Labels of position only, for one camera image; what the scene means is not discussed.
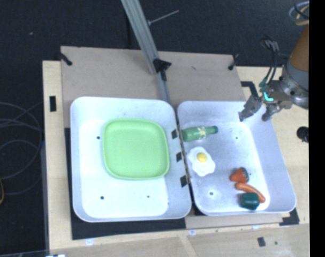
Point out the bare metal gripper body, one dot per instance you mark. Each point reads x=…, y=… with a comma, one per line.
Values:
x=292, y=95

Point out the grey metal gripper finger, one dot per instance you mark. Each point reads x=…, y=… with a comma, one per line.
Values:
x=250, y=106
x=270, y=110

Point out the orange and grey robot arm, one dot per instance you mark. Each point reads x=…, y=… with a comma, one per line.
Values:
x=300, y=55

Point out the white plastic tray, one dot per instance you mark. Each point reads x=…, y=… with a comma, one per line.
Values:
x=226, y=154
x=124, y=199

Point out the green bottle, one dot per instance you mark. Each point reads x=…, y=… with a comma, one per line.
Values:
x=195, y=133

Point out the red strawberry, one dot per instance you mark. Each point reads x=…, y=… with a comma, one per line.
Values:
x=238, y=175

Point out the white and yellow fried egg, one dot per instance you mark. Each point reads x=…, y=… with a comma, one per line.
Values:
x=202, y=162

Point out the orange carrot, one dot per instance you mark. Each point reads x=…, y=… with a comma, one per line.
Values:
x=249, y=188

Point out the dark green pepper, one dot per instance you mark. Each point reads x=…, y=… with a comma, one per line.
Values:
x=249, y=201

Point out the green plate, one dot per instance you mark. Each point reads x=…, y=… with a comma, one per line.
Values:
x=135, y=149

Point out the brown cardboard board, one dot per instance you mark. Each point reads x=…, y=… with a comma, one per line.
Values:
x=111, y=74

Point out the black cylinder on white bracket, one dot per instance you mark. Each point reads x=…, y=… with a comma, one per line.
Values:
x=303, y=133

